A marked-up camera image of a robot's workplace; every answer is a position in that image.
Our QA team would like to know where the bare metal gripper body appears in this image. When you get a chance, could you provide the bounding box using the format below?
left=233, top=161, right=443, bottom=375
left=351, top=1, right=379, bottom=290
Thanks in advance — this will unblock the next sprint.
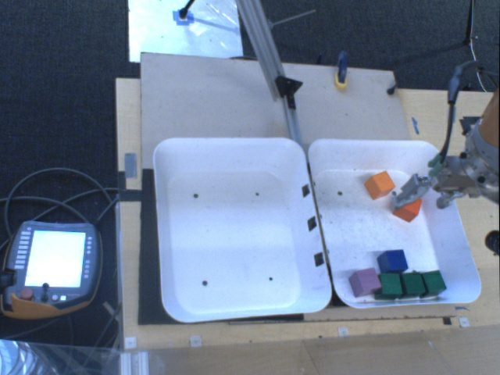
left=430, top=155, right=494, bottom=199

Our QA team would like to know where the white plastic tray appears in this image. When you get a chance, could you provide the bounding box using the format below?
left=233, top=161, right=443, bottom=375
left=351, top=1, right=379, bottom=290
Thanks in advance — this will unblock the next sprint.
left=307, top=138, right=483, bottom=309
left=152, top=137, right=334, bottom=324

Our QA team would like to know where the blue cube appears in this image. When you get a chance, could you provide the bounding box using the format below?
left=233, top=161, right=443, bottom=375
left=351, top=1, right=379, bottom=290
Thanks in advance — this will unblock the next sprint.
left=376, top=248, right=409, bottom=275

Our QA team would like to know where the pale cardboard board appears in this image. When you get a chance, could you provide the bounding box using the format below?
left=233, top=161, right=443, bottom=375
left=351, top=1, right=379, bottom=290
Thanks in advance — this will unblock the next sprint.
left=139, top=52, right=457, bottom=323

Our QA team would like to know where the red-orange cube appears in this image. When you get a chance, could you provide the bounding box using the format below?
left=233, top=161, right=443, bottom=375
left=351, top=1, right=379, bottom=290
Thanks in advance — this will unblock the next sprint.
left=391, top=198, right=424, bottom=223

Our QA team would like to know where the black cylinder on white bracket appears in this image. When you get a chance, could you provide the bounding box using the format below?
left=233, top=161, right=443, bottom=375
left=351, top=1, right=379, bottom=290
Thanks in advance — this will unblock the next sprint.
left=484, top=230, right=500, bottom=256

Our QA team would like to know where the orange cube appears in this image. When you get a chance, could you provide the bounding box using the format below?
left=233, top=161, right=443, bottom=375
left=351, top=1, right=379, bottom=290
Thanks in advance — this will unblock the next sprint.
left=363, top=170, right=396, bottom=201

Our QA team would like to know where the green cube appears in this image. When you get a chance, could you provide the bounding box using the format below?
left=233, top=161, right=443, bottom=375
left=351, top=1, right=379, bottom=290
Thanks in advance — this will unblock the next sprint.
left=373, top=272, right=404, bottom=301
left=401, top=271, right=427, bottom=298
left=421, top=270, right=448, bottom=298

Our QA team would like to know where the pink cube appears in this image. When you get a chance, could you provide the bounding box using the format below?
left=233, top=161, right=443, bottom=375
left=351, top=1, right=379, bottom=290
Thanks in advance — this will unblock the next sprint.
left=348, top=267, right=382, bottom=298

